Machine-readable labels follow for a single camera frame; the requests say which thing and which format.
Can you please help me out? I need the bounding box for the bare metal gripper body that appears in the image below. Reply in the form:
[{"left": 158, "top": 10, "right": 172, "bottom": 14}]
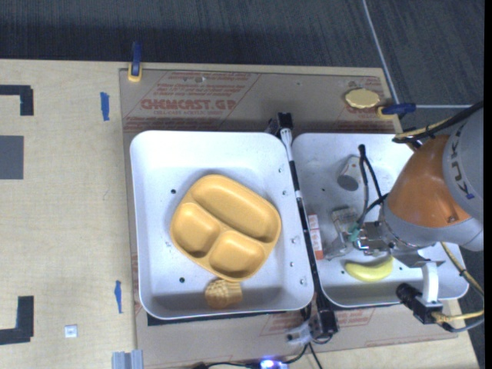
[{"left": 352, "top": 221, "right": 394, "bottom": 252}]

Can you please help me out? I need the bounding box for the yellow banana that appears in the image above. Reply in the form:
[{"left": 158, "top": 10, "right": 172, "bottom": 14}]
[{"left": 344, "top": 254, "right": 395, "bottom": 283}]

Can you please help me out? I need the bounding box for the small grey can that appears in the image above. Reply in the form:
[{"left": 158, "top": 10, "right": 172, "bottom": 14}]
[{"left": 336, "top": 155, "right": 363, "bottom": 192}]

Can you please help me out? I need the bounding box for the thin black and white rod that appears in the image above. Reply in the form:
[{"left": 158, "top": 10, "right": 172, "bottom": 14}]
[{"left": 279, "top": 127, "right": 332, "bottom": 317}]

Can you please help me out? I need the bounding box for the white plastic tray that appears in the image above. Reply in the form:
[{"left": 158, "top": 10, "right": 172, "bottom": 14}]
[
  {"left": 129, "top": 129, "right": 315, "bottom": 321},
  {"left": 291, "top": 131, "right": 470, "bottom": 309}
]

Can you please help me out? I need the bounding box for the yellow divided plate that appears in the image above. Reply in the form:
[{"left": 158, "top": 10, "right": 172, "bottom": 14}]
[{"left": 168, "top": 173, "right": 283, "bottom": 283}]

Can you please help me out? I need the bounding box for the pale yellow round biscuit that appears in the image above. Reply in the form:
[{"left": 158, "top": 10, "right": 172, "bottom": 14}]
[{"left": 344, "top": 87, "right": 381, "bottom": 110}]

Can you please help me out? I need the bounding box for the tan waffle biscuit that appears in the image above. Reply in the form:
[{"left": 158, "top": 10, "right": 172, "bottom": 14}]
[{"left": 204, "top": 278, "right": 244, "bottom": 310}]

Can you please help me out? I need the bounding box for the brown cardboard board red print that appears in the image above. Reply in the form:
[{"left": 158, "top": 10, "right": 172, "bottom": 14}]
[{"left": 118, "top": 67, "right": 467, "bottom": 362}]

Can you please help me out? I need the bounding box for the black cylinder on white bracket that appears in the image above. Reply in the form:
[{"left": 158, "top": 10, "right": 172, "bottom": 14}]
[{"left": 395, "top": 261, "right": 445, "bottom": 325}]

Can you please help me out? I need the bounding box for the black block with thin wires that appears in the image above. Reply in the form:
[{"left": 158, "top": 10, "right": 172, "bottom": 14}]
[
  {"left": 310, "top": 308, "right": 340, "bottom": 337},
  {"left": 268, "top": 111, "right": 294, "bottom": 135}
]

